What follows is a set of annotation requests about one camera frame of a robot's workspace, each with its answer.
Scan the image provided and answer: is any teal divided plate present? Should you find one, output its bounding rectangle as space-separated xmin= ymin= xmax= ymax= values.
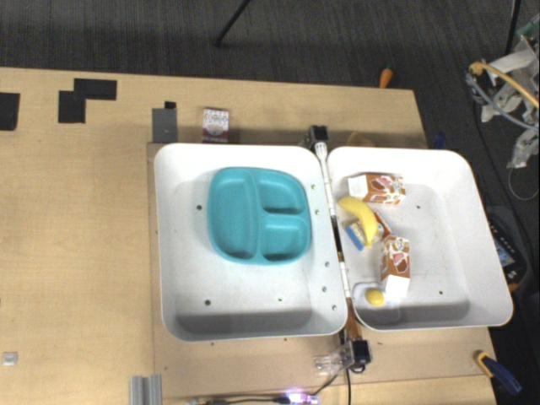
xmin=206 ymin=166 xmax=314 ymax=267

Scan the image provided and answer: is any thin black and white rod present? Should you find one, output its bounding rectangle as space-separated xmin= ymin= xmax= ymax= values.
xmin=315 ymin=141 xmax=362 ymax=342

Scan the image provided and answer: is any red and white carton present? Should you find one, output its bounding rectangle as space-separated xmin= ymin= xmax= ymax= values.
xmin=201 ymin=107 xmax=231 ymax=144

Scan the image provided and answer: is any blue and orange carton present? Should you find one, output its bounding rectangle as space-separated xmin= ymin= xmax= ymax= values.
xmin=344 ymin=210 xmax=393 ymax=252

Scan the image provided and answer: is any yellow banana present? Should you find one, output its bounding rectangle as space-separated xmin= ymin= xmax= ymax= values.
xmin=337 ymin=195 xmax=380 ymax=249

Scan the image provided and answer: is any brown and white carton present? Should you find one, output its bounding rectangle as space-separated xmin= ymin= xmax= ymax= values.
xmin=379 ymin=235 xmax=412 ymax=304
xmin=347 ymin=172 xmax=408 ymax=207

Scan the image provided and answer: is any white plastic tray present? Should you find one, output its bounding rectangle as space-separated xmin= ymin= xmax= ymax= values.
xmin=153 ymin=143 xmax=349 ymax=343
xmin=327 ymin=145 xmax=515 ymax=333

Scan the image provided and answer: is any yellow lemon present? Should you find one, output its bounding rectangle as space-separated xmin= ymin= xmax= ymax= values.
xmin=364 ymin=287 xmax=386 ymax=308

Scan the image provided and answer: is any orange carrot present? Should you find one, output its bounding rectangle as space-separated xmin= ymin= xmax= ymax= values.
xmin=378 ymin=61 xmax=395 ymax=89

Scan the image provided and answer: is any black block with wires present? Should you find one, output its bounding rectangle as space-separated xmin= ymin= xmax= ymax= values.
xmin=351 ymin=339 xmax=374 ymax=374
xmin=307 ymin=124 xmax=330 ymax=145

